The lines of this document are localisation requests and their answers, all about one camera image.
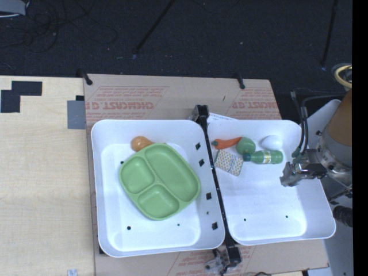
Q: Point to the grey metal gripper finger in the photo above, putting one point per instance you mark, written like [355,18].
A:
[292,166]
[288,180]

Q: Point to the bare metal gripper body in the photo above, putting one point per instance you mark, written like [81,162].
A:
[314,168]

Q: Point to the green plastic bottle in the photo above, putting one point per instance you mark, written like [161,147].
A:
[264,157]

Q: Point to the white egg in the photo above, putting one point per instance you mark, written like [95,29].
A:
[272,142]

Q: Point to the white plastic tray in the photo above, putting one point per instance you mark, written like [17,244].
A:
[161,234]
[264,200]

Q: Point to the green toy pepper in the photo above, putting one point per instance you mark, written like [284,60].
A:
[246,145]

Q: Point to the white patterned packet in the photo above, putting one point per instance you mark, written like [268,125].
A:
[229,163]

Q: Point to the orange carrot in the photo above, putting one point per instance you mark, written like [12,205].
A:
[227,143]

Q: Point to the thin black rod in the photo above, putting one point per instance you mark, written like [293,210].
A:
[216,180]

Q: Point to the white printed paper sheet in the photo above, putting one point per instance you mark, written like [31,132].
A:
[220,117]

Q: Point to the green divided plate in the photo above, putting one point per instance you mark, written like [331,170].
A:
[161,180]

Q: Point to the brown cardboard board red print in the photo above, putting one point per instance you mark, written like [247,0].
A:
[161,99]

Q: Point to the orange toy pear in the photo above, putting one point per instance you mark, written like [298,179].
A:
[139,143]

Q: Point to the black cylinder on white bracket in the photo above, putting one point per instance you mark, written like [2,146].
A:
[343,215]

